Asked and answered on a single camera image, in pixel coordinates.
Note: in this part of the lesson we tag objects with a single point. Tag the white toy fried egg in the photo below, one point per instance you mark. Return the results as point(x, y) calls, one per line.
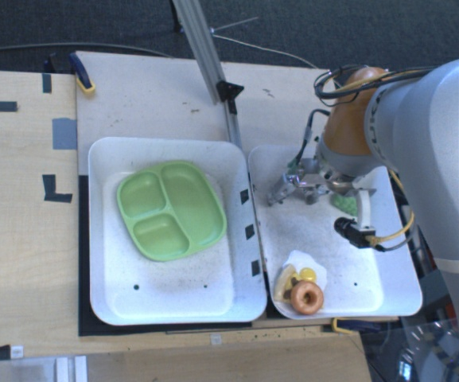
point(302, 260)

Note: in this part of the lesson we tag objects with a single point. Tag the black cylinder on white bracket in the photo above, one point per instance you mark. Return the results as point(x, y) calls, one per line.
point(350, 229)

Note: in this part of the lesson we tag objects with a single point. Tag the green toy grapes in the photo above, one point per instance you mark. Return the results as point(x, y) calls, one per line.
point(344, 204)

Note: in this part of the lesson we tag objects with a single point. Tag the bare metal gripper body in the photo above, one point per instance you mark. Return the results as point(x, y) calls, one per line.
point(312, 179)

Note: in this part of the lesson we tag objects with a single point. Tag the pale yellow toy banana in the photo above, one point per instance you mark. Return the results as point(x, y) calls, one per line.
point(281, 285)

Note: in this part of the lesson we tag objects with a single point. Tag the pale flat board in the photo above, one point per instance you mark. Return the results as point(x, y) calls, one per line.
point(153, 98)

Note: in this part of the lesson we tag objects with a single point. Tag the green divided plate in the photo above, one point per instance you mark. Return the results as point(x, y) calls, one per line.
point(181, 197)

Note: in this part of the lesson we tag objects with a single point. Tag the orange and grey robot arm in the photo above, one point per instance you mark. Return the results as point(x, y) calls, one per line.
point(412, 133)

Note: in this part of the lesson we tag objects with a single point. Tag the white plastic tray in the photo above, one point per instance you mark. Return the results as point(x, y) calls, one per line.
point(312, 233)
point(173, 293)

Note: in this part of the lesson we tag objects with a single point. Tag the brown toy doughnut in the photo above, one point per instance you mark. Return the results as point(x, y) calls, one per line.
point(297, 297)

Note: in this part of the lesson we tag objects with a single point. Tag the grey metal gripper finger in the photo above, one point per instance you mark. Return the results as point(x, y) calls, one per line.
point(280, 191)
point(311, 197)

